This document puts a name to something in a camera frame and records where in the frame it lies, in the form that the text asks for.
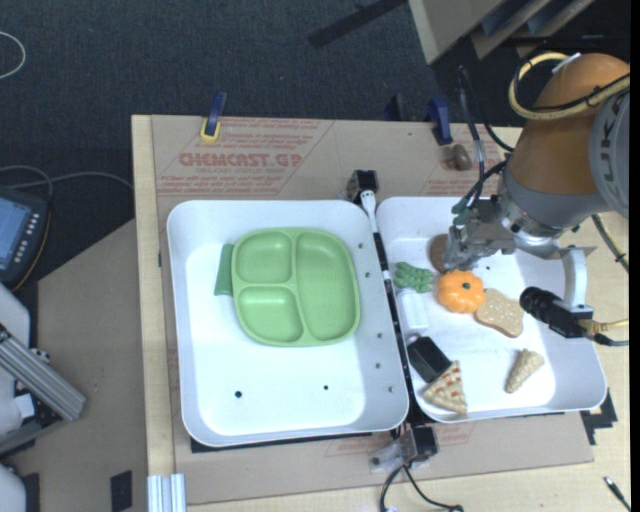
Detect tan bread slice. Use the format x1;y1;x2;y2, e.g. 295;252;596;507
474;287;525;339

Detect white bottle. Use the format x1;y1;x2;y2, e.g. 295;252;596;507
397;289;431;331

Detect black box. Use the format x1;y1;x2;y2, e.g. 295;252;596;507
406;335;453;384

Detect brown mushroom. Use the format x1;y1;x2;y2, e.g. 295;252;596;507
445;144;473;173

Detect beige corn cob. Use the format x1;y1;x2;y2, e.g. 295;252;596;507
504;347;546;395

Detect black cylinder on white bracket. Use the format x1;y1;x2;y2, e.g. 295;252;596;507
518;247;596;339

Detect green divided plate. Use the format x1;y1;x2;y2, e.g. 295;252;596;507
214;227;362;348

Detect brown cardboard board red print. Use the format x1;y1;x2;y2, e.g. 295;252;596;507
149;114;596;506

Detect orange pumpkin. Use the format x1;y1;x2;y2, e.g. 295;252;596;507
437;269;487;315

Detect black block with thin wires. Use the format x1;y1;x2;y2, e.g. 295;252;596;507
368;424;441;474
348;169;380;200

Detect thin black and white rod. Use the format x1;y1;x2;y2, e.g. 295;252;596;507
359;191;417;427

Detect green pea pods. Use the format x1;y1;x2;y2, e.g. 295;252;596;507
392;261;436;294

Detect white plastic tray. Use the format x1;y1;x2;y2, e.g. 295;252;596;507
166;199;411;448
374;195;609;424

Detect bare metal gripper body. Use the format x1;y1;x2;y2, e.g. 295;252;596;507
459;198;562;260

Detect brown biscuit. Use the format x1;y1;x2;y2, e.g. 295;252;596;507
428;233;454;274

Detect pizza slice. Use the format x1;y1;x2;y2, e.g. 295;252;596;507
423;360;469;416

